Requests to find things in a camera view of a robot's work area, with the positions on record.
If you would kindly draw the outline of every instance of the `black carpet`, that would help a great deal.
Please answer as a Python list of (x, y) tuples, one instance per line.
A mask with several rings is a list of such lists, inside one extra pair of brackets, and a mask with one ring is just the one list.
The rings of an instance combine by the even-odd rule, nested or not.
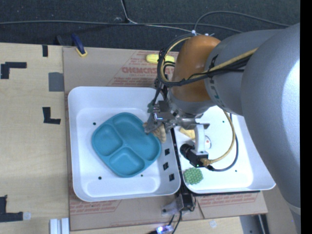
[[(72, 45), (71, 34), (77, 34), (85, 46), (105, 48), (159, 50), (181, 29), (135, 25), (134, 23), (177, 23), (168, 25), (192, 30), (203, 14), (196, 31), (214, 34), (220, 40), (238, 32), (284, 28), (300, 22), (300, 0), (1, 0), (0, 42)], [(276, 25), (242, 15), (251, 15)], [(83, 23), (21, 23), (25, 20), (75, 20), (127, 25), (89, 25)]]

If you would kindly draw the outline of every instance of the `black tape marking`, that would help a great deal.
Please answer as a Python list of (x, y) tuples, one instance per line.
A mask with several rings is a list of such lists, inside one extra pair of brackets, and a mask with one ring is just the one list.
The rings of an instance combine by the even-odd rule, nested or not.
[(42, 46), (42, 56), (43, 57), (48, 57), (48, 45), (43, 45)]
[(170, 149), (169, 148), (165, 149), (165, 156), (168, 155), (169, 153), (170, 153)]
[(163, 167), (164, 171), (167, 170), (169, 168), (168, 162), (164, 163), (162, 165), (162, 167)]
[(43, 107), (43, 123), (48, 124), (58, 124), (60, 125), (60, 119), (51, 119), (51, 108), (50, 107)]
[(172, 180), (174, 180), (175, 179), (175, 175), (174, 174), (170, 174), (169, 175), (169, 181), (172, 181)]
[(13, 222), (13, 221), (22, 221), (23, 212), (19, 213), (7, 213), (6, 212), (6, 199), (7, 195), (0, 197), (0, 222)]
[(1, 64), (0, 79), (9, 79), (11, 68), (27, 68), (26, 62), (6, 62)]
[(64, 92), (64, 76), (58, 72), (49, 73), (49, 92)]

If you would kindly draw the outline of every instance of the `plastic tray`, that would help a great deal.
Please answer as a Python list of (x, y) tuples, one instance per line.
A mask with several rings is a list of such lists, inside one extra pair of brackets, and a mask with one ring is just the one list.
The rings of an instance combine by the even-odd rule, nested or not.
[(180, 188), (181, 179), (170, 134), (161, 144), (159, 157), (132, 177), (121, 177), (113, 172), (92, 146), (96, 129), (120, 113), (133, 114), (146, 122), (149, 117), (147, 105), (154, 96), (155, 89), (131, 87), (77, 87), (69, 93), (73, 187), (81, 200), (95, 202), (163, 196), (174, 194)]
[(117, 114), (100, 125), (92, 135), (92, 146), (100, 159), (121, 177), (143, 172), (161, 151), (158, 138), (145, 134), (143, 121), (130, 113)]
[[(210, 124), (204, 130), (205, 135), (211, 142), (211, 147), (206, 150), (209, 153), (209, 159), (215, 159), (223, 155), (232, 141), (232, 130), (223, 111), (217, 106), (211, 107), (200, 119), (197, 119), (197, 122)], [(244, 118), (233, 115), (233, 125), (239, 144), (237, 162), (232, 168), (223, 172), (198, 168), (203, 174), (201, 182), (191, 185), (184, 180), (190, 191), (197, 194), (251, 192), (269, 190), (275, 186), (273, 178), (251, 140)], [(175, 127), (175, 139), (179, 151), (181, 171), (184, 173), (193, 166), (181, 154), (180, 147), (192, 140), (180, 132), (180, 127)], [(214, 163), (213, 167), (216, 169), (228, 167), (234, 161), (235, 154), (236, 144), (229, 155)]]

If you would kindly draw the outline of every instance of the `cardboard surface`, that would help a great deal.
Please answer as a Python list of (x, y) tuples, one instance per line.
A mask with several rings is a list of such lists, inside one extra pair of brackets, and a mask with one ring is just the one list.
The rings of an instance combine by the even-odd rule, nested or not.
[[(175, 196), (158, 196), (102, 202), (84, 202), (73, 191), (67, 97), (78, 86), (153, 87), (156, 64), (145, 60), (155, 51), (87, 48), (81, 58), (75, 47), (63, 48), (66, 142), (69, 173), (69, 208), (71, 230), (87, 230), (148, 223), (166, 223), (172, 216), (162, 215), (161, 206)], [(169, 76), (173, 68), (167, 69)], [(182, 221), (249, 214), (264, 214), (267, 208), (262, 192), (197, 197), (194, 212), (183, 215)]]

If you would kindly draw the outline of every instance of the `blue clip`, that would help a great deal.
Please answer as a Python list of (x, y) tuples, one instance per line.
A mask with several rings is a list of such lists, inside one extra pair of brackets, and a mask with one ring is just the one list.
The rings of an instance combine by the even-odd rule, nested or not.
[(74, 34), (74, 33), (71, 34), (71, 37), (72, 37), (72, 40), (73, 40), (73, 42), (75, 43), (75, 45), (77, 47), (76, 50), (77, 50), (78, 54), (81, 57), (85, 57), (88, 54), (88, 52), (84, 49), (83, 44), (82, 44), (80, 38), (76, 34)]

